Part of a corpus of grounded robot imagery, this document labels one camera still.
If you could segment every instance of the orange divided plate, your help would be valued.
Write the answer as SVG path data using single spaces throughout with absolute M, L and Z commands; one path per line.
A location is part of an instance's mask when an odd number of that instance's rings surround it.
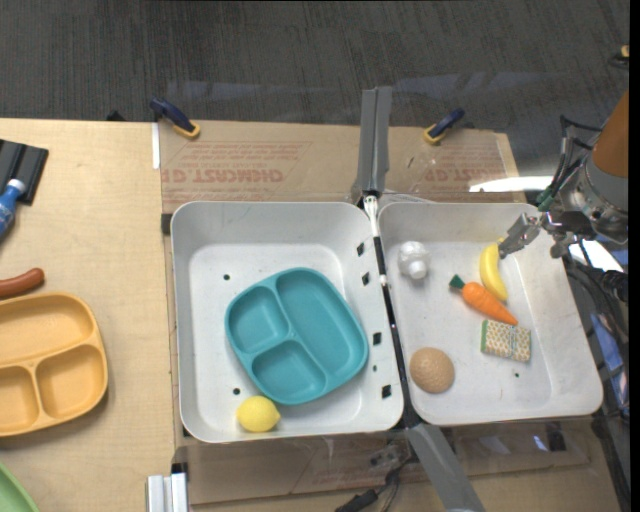
M 76 418 L 106 389 L 102 339 L 82 300 L 43 293 L 0 301 L 0 437 Z

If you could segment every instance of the white plastic tray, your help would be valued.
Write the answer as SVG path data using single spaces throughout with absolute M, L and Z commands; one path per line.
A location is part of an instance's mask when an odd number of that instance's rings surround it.
M 372 432 L 399 421 L 395 352 L 370 226 L 360 210 L 346 203 L 194 202 L 175 212 L 171 233 L 180 411 L 194 437 L 213 443 Z M 247 433 L 235 411 L 260 391 L 226 338 L 225 311 L 249 286 L 293 267 L 321 272 L 344 296 L 367 336 L 369 357 L 355 378 L 328 395 L 279 406 L 282 419 L 271 432 Z M 374 344 L 375 333 L 380 342 Z
M 541 233 L 525 249 L 500 261 L 507 306 L 531 329 L 531 360 L 512 361 L 480 352 L 484 317 L 449 290 L 454 274 L 480 282 L 482 249 L 504 236 L 522 204 L 392 203 L 379 215 L 398 331 L 408 366 L 413 353 L 431 346 L 452 359 L 456 376 L 442 394 L 409 382 L 416 412 L 436 425 L 586 415 L 602 402 L 598 376 L 579 313 L 551 237 Z M 431 268 L 425 280 L 400 274 L 397 257 L 408 240 L 425 244 Z

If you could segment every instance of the toy carrot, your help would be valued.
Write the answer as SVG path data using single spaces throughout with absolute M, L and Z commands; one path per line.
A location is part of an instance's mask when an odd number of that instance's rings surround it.
M 480 283 L 465 283 L 460 279 L 458 274 L 456 274 L 449 282 L 449 286 L 460 290 L 462 292 L 462 298 L 472 308 L 477 309 L 481 313 L 499 322 L 518 325 L 518 321 L 509 313 L 507 308 Z

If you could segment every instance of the dark floor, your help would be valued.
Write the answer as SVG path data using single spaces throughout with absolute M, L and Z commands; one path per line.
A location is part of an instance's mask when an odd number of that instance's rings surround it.
M 628 88 L 609 59 L 630 0 L 147 2 L 0 0 L 0 116 L 359 124 L 394 89 L 393 125 L 457 107 L 509 134 L 520 172 L 551 174 L 560 114 L 601 124 Z

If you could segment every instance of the sausage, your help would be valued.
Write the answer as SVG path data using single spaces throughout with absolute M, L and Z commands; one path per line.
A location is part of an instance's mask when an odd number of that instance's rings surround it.
M 41 268 L 32 268 L 19 276 L 0 280 L 0 298 L 26 292 L 42 284 L 43 281 L 44 271 Z

